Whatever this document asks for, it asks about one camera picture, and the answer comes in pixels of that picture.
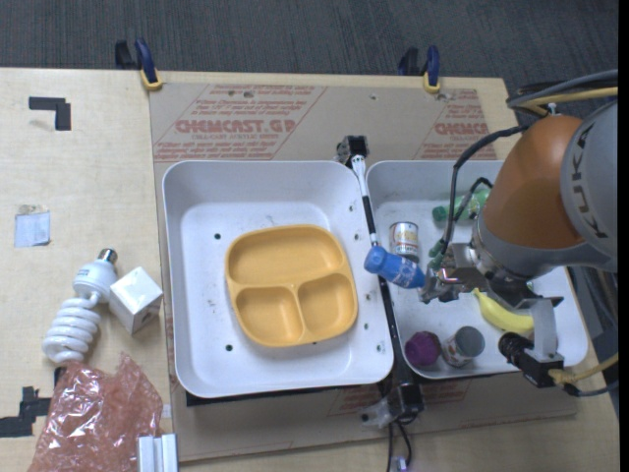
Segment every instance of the sticker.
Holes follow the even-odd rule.
[[[207,85],[153,143],[153,158],[270,160],[324,92],[314,86]]]
[[[16,214],[15,248],[50,243],[50,211],[43,206],[22,205]]]
[[[458,89],[443,97],[443,110],[414,159],[458,159],[470,145],[489,134],[481,101],[474,89]],[[481,148],[474,159],[496,159],[493,146]]]

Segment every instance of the wooden table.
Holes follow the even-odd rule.
[[[162,72],[165,82],[356,86],[420,89],[417,79]],[[23,386],[52,393],[54,365],[41,340],[65,299],[74,296],[76,270],[98,252],[114,248],[119,274],[142,266],[161,282],[152,172],[148,93],[137,72],[0,69],[0,303],[4,375],[0,416],[16,416]],[[446,88],[478,91],[494,131],[514,124],[498,79],[443,79]],[[29,110],[30,96],[65,97],[72,104],[72,131],[54,129],[52,112]],[[498,147],[502,158],[509,146]],[[50,243],[14,247],[15,215],[23,205],[51,215]],[[129,336],[112,317],[102,321],[89,363],[114,372],[128,352],[170,401],[163,315]],[[587,363],[595,360],[591,351]],[[601,376],[589,380],[600,386]],[[619,470],[619,424],[607,396],[577,400],[574,416],[413,436],[411,470]],[[2,470],[28,468],[44,418],[33,436],[0,439]],[[168,418],[165,431],[172,429]],[[201,471],[383,470],[385,439],[302,450],[218,458],[181,465]],[[396,439],[394,453],[405,449]]]

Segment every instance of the yellow banana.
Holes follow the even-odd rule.
[[[481,314],[490,324],[522,335],[533,330],[533,317],[530,315],[518,315],[504,309],[493,299],[482,294],[478,288],[475,288],[472,293],[479,299]]]

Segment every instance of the gray carpet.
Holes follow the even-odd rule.
[[[0,0],[0,67],[113,69],[116,41],[128,40],[133,51],[143,37],[163,71],[396,75],[409,47],[434,44],[441,75],[501,77],[513,94],[530,83],[618,68],[618,4]],[[573,103],[571,113],[585,117],[598,104]]]

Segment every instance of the purple ball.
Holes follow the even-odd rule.
[[[434,364],[441,354],[441,342],[436,334],[423,330],[415,332],[404,345],[407,360],[414,367]]]

